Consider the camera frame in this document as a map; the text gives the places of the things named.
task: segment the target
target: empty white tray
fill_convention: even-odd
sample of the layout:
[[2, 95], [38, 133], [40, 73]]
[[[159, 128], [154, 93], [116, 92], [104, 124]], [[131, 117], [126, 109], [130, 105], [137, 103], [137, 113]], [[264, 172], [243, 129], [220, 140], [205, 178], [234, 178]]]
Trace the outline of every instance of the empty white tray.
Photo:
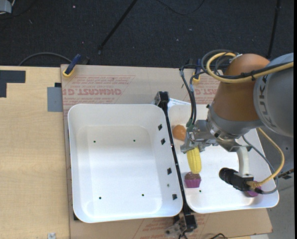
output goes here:
[[155, 105], [68, 112], [73, 209], [83, 222], [172, 217], [183, 206], [165, 115]]
[[[197, 105], [197, 119], [207, 118], [208, 109], [206, 105]], [[171, 126], [178, 124], [186, 125], [191, 115], [190, 105], [174, 105], [169, 108], [169, 119]], [[262, 153], [262, 147], [255, 129], [245, 135], [246, 139], [252, 143]], [[243, 139], [238, 140], [239, 144], [245, 144]], [[180, 145], [184, 142], [174, 139], [179, 168], [184, 181], [185, 174], [190, 172], [186, 154], [180, 150]], [[209, 146], [201, 152], [202, 169], [200, 172], [201, 184], [199, 188], [187, 188], [185, 185], [185, 196], [187, 204], [197, 213], [215, 213], [232, 210], [245, 210], [255, 208], [274, 207], [279, 201], [278, 192], [269, 195], [259, 195], [249, 198], [243, 192], [233, 188], [219, 178], [219, 171], [223, 167], [239, 170], [238, 157], [236, 152], [227, 152], [221, 146]], [[254, 175], [254, 180], [262, 181], [271, 175], [268, 164], [254, 150], [249, 151], [250, 173]], [[275, 188], [273, 180], [262, 185], [262, 190], [270, 191]]]

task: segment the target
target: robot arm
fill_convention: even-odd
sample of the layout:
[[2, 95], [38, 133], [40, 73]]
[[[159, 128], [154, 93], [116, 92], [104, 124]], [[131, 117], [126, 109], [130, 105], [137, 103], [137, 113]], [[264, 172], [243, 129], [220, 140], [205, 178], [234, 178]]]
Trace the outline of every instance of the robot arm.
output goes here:
[[[293, 60], [293, 53], [271, 62], [256, 54], [233, 58], [224, 75], [250, 74], [252, 79], [232, 83], [226, 77], [228, 80], [220, 82], [214, 100], [208, 106], [207, 119], [197, 120], [187, 127], [181, 151], [187, 153], [188, 160], [192, 151], [204, 151], [209, 145], [220, 145], [227, 151], [237, 152], [239, 171], [223, 168], [219, 176], [235, 188], [248, 191], [248, 181], [253, 181], [248, 169], [251, 147], [241, 146], [235, 140], [264, 125], [278, 134], [293, 137]], [[277, 67], [282, 69], [266, 74], [260, 72], [264, 68], [273, 70]]]

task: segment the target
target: yellow corn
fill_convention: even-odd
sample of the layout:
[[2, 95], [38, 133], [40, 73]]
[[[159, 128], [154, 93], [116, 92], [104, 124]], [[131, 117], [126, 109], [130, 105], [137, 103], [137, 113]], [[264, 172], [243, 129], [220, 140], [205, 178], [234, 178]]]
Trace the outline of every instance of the yellow corn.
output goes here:
[[198, 147], [187, 151], [187, 159], [188, 159], [188, 164], [191, 172], [194, 174], [200, 173], [201, 158], [200, 158], [200, 152]]

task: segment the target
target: white bin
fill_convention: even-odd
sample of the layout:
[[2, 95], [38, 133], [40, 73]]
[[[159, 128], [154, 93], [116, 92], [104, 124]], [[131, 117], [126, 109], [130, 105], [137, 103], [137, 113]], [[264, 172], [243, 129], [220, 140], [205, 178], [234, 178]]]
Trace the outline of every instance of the white bin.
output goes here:
[[[197, 105], [197, 119], [207, 118], [208, 109], [206, 105]], [[190, 105], [174, 105], [169, 108], [169, 120], [171, 127], [178, 124], [186, 126], [191, 115]], [[245, 135], [246, 139], [257, 147], [262, 153], [262, 147], [255, 129]], [[243, 139], [238, 140], [239, 144], [245, 144]], [[186, 173], [190, 172], [187, 155], [180, 150], [184, 142], [174, 139], [178, 164], [184, 181]], [[221, 146], [209, 146], [201, 152], [202, 169], [200, 172], [201, 184], [199, 188], [187, 188], [184, 185], [185, 196], [189, 207], [197, 213], [215, 213], [232, 210], [245, 210], [255, 208], [271, 208], [279, 201], [278, 192], [269, 195], [258, 195], [250, 198], [219, 178], [219, 171], [223, 167], [239, 170], [238, 157], [236, 152], [227, 152]], [[268, 164], [254, 149], [249, 151], [250, 173], [254, 180], [262, 181], [271, 175]], [[262, 185], [262, 190], [270, 191], [275, 188], [273, 180]]]
[[155, 105], [78, 104], [68, 112], [73, 209], [86, 223], [172, 217], [183, 206]]

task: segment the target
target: black floor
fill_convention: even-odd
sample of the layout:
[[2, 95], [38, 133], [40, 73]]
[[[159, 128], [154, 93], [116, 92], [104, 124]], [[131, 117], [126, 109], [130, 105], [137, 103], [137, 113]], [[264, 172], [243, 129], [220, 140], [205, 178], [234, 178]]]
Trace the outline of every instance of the black floor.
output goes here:
[[[294, 51], [294, 0], [138, 0], [104, 45], [134, 0], [15, 0], [0, 15], [0, 65], [19, 65], [36, 53], [93, 65], [178, 68], [215, 49], [256, 53], [271, 59]], [[59, 66], [53, 55], [22, 65]]]

